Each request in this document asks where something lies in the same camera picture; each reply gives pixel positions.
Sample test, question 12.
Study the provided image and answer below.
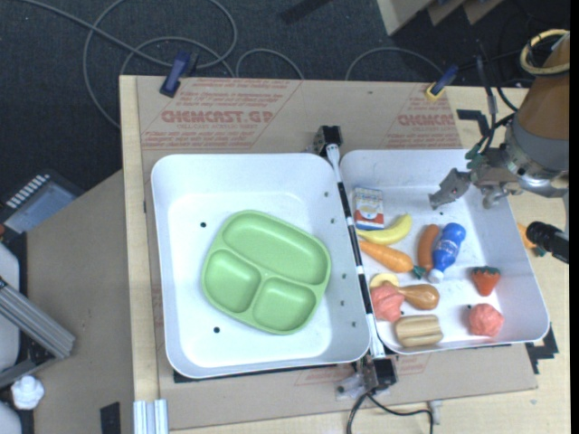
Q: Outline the green divided plate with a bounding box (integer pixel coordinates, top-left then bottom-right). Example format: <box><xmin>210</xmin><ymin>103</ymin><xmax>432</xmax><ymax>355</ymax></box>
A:
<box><xmin>200</xmin><ymin>209</ymin><xmax>333</xmax><ymax>336</ymax></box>

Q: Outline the red strawberry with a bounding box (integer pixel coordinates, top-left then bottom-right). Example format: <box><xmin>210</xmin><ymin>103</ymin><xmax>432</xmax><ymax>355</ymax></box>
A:
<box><xmin>470</xmin><ymin>265</ymin><xmax>503</xmax><ymax>297</ymax></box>

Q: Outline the pink round lump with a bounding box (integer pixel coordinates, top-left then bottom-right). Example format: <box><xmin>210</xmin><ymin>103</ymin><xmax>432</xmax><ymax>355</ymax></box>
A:
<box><xmin>466</xmin><ymin>302</ymin><xmax>506</xmax><ymax>338</ymax></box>

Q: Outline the tan hot dog bun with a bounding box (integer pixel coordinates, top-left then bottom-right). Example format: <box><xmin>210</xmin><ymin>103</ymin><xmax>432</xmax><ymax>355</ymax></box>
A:
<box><xmin>394</xmin><ymin>314</ymin><xmax>445</xmax><ymax>349</ymax></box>

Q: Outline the blue bottle white cap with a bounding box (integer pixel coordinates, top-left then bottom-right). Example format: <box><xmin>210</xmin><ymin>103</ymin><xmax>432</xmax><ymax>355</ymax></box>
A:
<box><xmin>427</xmin><ymin>222</ymin><xmax>468</xmax><ymax>285</ymax></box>

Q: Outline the white red blue carton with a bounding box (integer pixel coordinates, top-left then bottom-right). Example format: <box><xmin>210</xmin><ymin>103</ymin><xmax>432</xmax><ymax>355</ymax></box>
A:
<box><xmin>352</xmin><ymin>185</ymin><xmax>386</xmax><ymax>231</ymax></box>

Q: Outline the orange carrot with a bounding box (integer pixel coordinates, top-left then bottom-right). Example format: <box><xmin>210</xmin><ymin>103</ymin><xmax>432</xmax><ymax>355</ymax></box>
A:
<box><xmin>357</xmin><ymin>239</ymin><xmax>427</xmax><ymax>280</ymax></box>

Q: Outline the brown chicken drumstick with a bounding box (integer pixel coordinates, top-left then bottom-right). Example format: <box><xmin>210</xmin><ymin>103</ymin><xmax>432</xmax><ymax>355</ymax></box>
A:
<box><xmin>383</xmin><ymin>280</ymin><xmax>441</xmax><ymax>312</ymax></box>

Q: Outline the black cylinder on white bracket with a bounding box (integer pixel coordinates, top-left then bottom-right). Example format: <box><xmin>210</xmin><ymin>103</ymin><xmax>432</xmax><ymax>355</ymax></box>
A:
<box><xmin>526</xmin><ymin>186</ymin><xmax>571</xmax><ymax>265</ymax></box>

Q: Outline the white plastic tray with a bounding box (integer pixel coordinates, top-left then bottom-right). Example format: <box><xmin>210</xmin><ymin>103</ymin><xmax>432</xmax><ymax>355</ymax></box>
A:
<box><xmin>149</xmin><ymin>152</ymin><xmax>373</xmax><ymax>380</ymax></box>
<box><xmin>338</xmin><ymin>147</ymin><xmax>552</xmax><ymax>356</ymax></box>

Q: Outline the pink meat piece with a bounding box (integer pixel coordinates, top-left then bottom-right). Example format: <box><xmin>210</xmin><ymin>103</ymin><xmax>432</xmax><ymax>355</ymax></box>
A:
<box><xmin>369</xmin><ymin>284</ymin><xmax>405</xmax><ymax>324</ymax></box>

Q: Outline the yellow banana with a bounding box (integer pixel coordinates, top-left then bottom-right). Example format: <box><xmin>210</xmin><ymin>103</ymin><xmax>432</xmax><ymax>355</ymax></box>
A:
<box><xmin>355</xmin><ymin>212</ymin><xmax>413</xmax><ymax>247</ymax></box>

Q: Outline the small orange toy vegetable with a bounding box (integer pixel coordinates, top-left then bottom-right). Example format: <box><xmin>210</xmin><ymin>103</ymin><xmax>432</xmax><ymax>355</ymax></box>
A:
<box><xmin>516</xmin><ymin>222</ymin><xmax>546</xmax><ymax>258</ymax></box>

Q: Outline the yellow ring slice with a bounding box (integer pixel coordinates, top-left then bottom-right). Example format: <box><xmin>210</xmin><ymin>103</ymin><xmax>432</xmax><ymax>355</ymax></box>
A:
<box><xmin>368</xmin><ymin>271</ymin><xmax>401</xmax><ymax>291</ymax></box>

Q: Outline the orange sausage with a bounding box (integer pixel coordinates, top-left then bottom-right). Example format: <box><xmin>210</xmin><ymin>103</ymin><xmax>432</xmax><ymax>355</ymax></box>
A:
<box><xmin>416</xmin><ymin>223</ymin><xmax>441</xmax><ymax>274</ymax></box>

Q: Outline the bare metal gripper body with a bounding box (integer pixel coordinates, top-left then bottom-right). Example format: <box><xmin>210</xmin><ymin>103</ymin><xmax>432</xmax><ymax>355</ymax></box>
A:
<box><xmin>468</xmin><ymin>147</ymin><xmax>569</xmax><ymax>199</ymax></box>

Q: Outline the thin black and white rod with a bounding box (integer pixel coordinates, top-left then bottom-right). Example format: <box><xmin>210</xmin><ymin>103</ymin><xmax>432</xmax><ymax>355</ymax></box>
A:
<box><xmin>326</xmin><ymin>143</ymin><xmax>386</xmax><ymax>359</ymax></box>

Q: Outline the brown cardboard board red print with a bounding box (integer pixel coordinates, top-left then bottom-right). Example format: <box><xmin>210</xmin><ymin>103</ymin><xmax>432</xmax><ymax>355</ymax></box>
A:
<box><xmin>134</xmin><ymin>75</ymin><xmax>540</xmax><ymax>431</ymax></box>

